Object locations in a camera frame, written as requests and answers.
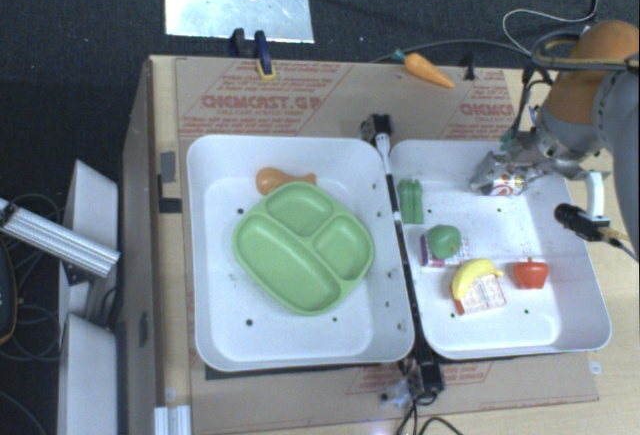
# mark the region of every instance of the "cardboard box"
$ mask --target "cardboard box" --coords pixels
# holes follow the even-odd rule
[[[278,62],[263,83],[243,59],[152,57],[143,71],[123,164],[125,288],[122,352],[126,423],[151,433],[155,406],[190,404],[193,433],[273,430],[373,419],[401,378],[395,364],[220,374],[193,343],[193,286],[185,150],[209,133],[357,137],[372,113],[388,113],[394,139],[497,139],[514,109],[505,72],[445,68],[445,90],[395,65]],[[443,366],[446,389],[423,413],[594,401],[584,353]]]

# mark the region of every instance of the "green plate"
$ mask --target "green plate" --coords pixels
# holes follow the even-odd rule
[[[292,182],[244,215],[233,233],[233,252],[276,300],[313,316],[335,307],[364,277],[373,240],[331,195]]]

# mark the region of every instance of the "white tray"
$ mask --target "white tray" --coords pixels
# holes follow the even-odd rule
[[[545,176],[519,196],[487,197],[469,190],[475,167],[490,142],[403,141],[393,148],[396,182],[418,179],[424,225],[405,225],[422,326],[431,347],[451,359],[595,350],[607,344],[611,323],[585,242],[554,219],[571,203],[562,177]],[[458,315],[449,292],[455,269],[420,265],[419,238],[437,224],[457,226],[472,257],[491,259],[507,304]],[[518,289],[513,263],[527,257],[550,268],[541,290]]]
[[[369,230],[375,257],[332,311],[298,315],[236,262],[233,230],[262,196],[255,175],[276,167],[316,174]],[[402,359],[414,340],[382,161],[369,144],[343,138],[211,135],[187,155],[195,282],[195,340],[222,371],[365,364]]]

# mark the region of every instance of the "banana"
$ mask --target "banana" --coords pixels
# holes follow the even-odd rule
[[[470,259],[462,263],[453,276],[453,282],[451,283],[453,298],[460,300],[467,294],[473,281],[485,275],[502,277],[504,272],[496,269],[489,259]]]

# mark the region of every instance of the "carrot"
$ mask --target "carrot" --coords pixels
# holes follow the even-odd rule
[[[449,76],[440,71],[435,65],[419,53],[409,53],[404,58],[404,67],[418,78],[435,83],[446,88],[455,88],[456,84]]]

